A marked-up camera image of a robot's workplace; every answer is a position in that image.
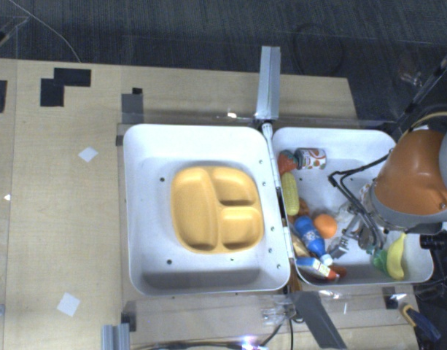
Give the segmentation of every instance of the yellow corn cob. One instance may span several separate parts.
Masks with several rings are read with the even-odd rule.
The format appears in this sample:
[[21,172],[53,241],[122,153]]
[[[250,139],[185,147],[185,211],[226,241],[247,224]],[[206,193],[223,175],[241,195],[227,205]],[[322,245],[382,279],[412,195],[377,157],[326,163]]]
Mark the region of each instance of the yellow corn cob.
[[296,215],[299,212],[298,189],[296,188],[296,179],[290,172],[281,175],[281,190],[287,214]]

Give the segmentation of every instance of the blue bottle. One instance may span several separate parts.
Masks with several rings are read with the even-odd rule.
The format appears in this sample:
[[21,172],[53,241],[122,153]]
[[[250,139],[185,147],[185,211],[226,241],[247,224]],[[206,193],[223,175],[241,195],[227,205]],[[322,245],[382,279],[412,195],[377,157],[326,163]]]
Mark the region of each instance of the blue bottle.
[[306,215],[297,218],[295,221],[295,230],[304,245],[306,245],[308,251],[314,253],[325,265],[332,265],[333,259],[325,251],[325,240],[312,224],[311,218]]

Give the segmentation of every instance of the wooden table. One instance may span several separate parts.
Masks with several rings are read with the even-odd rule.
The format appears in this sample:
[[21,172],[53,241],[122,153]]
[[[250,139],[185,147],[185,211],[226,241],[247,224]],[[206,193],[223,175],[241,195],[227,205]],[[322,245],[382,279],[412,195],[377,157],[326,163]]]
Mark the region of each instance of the wooden table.
[[[91,69],[91,86],[66,86],[64,107],[41,107],[40,79],[53,78],[55,67]],[[142,88],[146,113],[250,116],[258,74],[0,60],[0,79],[8,81],[0,114],[0,349],[99,349],[102,325],[118,324],[122,311],[121,95]],[[281,114],[356,117],[348,82],[339,78],[282,76],[280,105]],[[87,147],[98,152],[89,163],[78,157]],[[57,310],[65,292],[80,299],[73,317]],[[417,349],[397,311],[363,304],[352,316],[331,313],[350,349]],[[289,348],[286,331],[271,349]],[[304,324],[295,331],[296,349],[317,349]]]

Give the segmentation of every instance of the white diamond sticker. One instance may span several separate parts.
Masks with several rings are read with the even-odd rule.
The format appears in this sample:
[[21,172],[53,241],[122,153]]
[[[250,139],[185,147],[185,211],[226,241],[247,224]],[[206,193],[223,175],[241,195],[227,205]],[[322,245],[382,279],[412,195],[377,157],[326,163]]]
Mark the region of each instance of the white diamond sticker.
[[63,298],[61,298],[60,303],[58,304],[57,309],[62,313],[73,317],[76,313],[77,306],[79,306],[80,300],[75,298],[75,296],[70,295],[69,293],[64,293]]
[[81,157],[85,162],[90,162],[98,152],[93,149],[92,147],[85,148],[84,150],[79,153],[79,157]]

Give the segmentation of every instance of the white bottle cap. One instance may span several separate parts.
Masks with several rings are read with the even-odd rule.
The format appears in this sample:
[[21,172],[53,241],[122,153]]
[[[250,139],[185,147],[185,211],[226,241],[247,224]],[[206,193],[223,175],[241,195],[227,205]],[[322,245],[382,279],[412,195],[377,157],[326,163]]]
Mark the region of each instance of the white bottle cap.
[[320,257],[320,261],[324,263],[326,266],[330,266],[333,264],[333,259],[330,254],[324,254]]

